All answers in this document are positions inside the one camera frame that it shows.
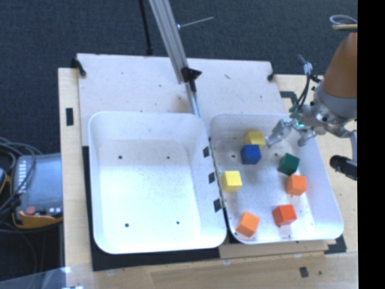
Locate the white plastic tray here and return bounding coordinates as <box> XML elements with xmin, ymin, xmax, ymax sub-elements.
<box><xmin>208</xmin><ymin>113</ymin><xmax>345</xmax><ymax>245</ymax></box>
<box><xmin>87</xmin><ymin>110</ymin><xmax>228</xmax><ymax>255</ymax></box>

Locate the blue cube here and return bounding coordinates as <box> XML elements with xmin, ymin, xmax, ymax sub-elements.
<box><xmin>240</xmin><ymin>144</ymin><xmax>262</xmax><ymax>166</ymax></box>

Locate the black cylinder on white bracket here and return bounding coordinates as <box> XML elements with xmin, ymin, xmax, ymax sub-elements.
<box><xmin>329</xmin><ymin>129</ymin><xmax>358</xmax><ymax>181</ymax></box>

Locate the thin black and white rod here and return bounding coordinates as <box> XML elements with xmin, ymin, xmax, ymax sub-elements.
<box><xmin>184</xmin><ymin>81</ymin><xmax>226</xmax><ymax>214</ymax></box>

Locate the pale wood board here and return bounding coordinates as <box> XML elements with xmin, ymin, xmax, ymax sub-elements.
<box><xmin>218</xmin><ymin>238</ymin><xmax>329</xmax><ymax>259</ymax></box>

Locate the yellow cube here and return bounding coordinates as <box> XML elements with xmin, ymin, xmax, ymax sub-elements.
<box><xmin>243</xmin><ymin>130</ymin><xmax>266</xmax><ymax>151</ymax></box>
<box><xmin>220</xmin><ymin>170</ymin><xmax>243</xmax><ymax>193</ymax></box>

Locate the dark orange cube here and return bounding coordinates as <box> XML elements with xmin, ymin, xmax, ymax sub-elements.
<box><xmin>271</xmin><ymin>204</ymin><xmax>298</xmax><ymax>227</ymax></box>

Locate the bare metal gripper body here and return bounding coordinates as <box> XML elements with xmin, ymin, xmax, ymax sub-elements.
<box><xmin>291</xmin><ymin>101</ymin><xmax>353</xmax><ymax>137</ymax></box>

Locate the green cube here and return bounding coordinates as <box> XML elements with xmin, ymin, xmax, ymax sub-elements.
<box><xmin>277</xmin><ymin>152</ymin><xmax>301</xmax><ymax>176</ymax></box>

